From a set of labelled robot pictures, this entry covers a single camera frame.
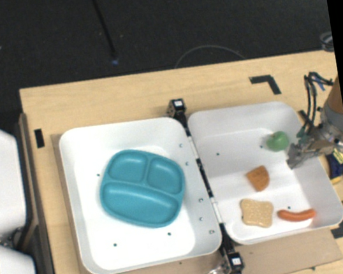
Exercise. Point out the orange sausage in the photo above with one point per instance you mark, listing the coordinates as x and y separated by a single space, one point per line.
297 215

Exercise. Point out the thin black and white rod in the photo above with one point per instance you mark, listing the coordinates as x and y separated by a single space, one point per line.
204 176

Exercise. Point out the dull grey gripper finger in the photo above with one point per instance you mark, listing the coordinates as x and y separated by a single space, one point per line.
295 162
297 148

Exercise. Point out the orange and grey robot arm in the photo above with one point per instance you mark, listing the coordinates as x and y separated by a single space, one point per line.
334 107

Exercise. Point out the green apple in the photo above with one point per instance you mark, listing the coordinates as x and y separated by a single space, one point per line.
278 142

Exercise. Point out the blue divided plate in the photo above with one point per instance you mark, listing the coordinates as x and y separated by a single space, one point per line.
141 192

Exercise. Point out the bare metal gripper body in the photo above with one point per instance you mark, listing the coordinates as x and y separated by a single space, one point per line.
323 145

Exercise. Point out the beige bread slice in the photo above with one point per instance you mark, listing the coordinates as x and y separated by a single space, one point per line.
257 213

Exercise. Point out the white plastic tray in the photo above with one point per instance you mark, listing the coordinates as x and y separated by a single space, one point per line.
227 124
103 253

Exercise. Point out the orange toast slice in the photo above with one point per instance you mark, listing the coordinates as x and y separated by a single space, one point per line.
259 179

